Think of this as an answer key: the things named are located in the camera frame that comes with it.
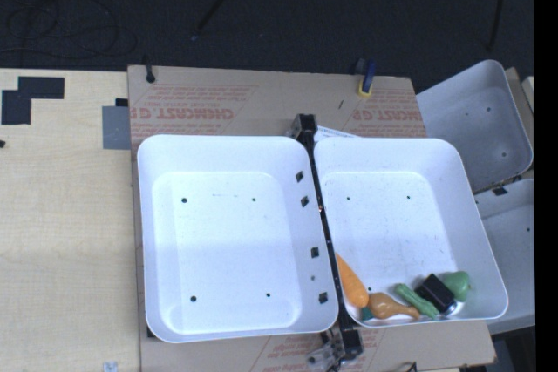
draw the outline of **light wood surface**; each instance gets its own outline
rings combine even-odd
[[[33,99],[30,125],[0,125],[0,370],[140,369],[129,151],[103,149],[102,106],[124,72],[65,77],[63,100]]]

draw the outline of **green toy vegetable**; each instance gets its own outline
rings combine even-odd
[[[442,282],[452,291],[457,301],[465,302],[469,288],[471,288],[469,274],[467,272],[456,271],[453,273],[446,273],[444,274]]]
[[[408,288],[405,284],[398,284],[395,286],[395,293],[401,296],[404,300],[409,302],[414,306],[422,315],[426,315],[430,318],[435,318],[438,316],[438,309],[430,301],[421,298],[413,290]]]

